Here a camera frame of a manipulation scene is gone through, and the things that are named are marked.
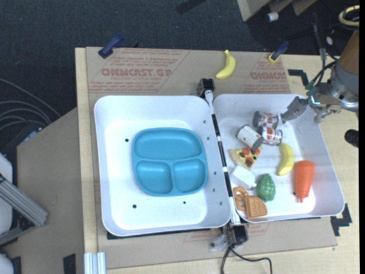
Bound white can with tomato print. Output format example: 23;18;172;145
252;110;281;130
256;125;283;146

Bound yellow banana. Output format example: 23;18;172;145
277;141;295;177
214;49;237;80

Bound green grapes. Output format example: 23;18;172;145
255;173;277;203

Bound white carton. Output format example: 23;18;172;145
230;164;258;191

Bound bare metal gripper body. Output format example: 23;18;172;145
306;79;359;112

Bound orange waffle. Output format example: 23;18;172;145
244;195;269;221

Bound orange pretzel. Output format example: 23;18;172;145
232;186;250;212

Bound thin black and white rod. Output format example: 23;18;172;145
204;89;242;225

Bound black block with thin wires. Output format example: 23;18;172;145
209;224;249;252
196;78;216;97

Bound blue divided plate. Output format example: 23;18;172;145
131;127;209;198

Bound white plastic tray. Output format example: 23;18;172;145
212;93;346;224
93;95;233;237

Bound brown cardboard board, red print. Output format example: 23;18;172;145
85;46;339;269

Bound black cylinder on white bracket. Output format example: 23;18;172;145
344;128;359;148

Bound orange bottle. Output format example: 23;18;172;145
294;160;315;204

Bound white can with yellow print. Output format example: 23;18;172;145
236;124;265;152

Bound yellow pizza slice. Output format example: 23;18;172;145
228;146;263;172

